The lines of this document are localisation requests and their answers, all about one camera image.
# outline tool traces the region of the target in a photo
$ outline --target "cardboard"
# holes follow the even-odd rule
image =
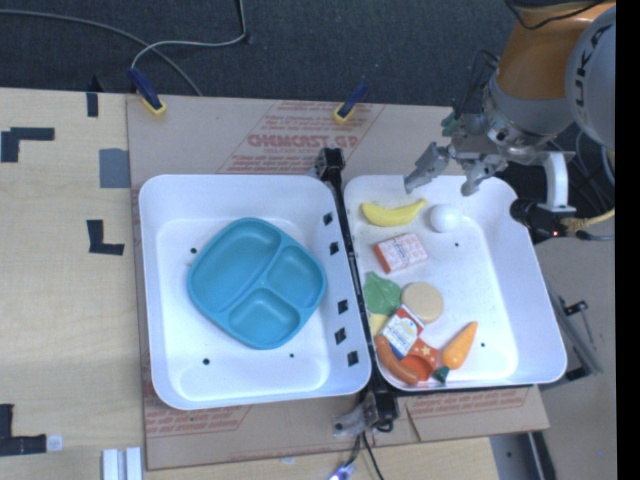
[[[137,195],[159,174],[313,173],[321,148],[341,148],[344,184],[363,174],[408,174],[431,141],[446,144],[440,122],[448,108],[359,103],[343,125],[335,102],[164,96],[154,116],[127,98],[136,289],[149,470],[349,450],[351,436],[335,437],[332,418],[358,396],[179,411],[153,391]],[[460,174],[450,165],[446,174]],[[445,392],[400,397],[400,417],[389,433],[373,432],[374,446],[414,444],[549,426],[538,388]]]

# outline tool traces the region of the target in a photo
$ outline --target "orange carrot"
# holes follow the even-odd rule
[[[460,368],[469,355],[477,330],[478,322],[467,324],[442,351],[442,364],[452,370]]]

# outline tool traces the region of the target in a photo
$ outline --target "yellow banana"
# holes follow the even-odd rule
[[[371,224],[382,227],[403,226],[416,218],[420,208],[427,201],[419,199],[415,203],[398,208],[385,208],[375,203],[365,202],[360,205],[362,213]]]

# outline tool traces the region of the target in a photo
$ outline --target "egg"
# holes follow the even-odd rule
[[[455,229],[462,219],[462,212],[452,204],[437,204],[431,208],[429,220],[438,233],[447,233]]]

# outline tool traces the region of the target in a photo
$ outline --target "blue clamp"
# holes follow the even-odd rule
[[[356,103],[364,98],[367,91],[367,85],[364,82],[360,82],[346,101],[333,111],[333,120],[338,124],[346,123],[349,117],[351,117]]]
[[[153,88],[153,85],[151,85],[149,79],[144,76],[141,71],[138,71],[136,68],[129,68],[127,77],[131,80],[131,83],[135,85],[138,94],[142,96],[142,103],[144,103],[145,107],[153,114],[158,116],[167,109],[167,106],[158,98],[158,93]]]

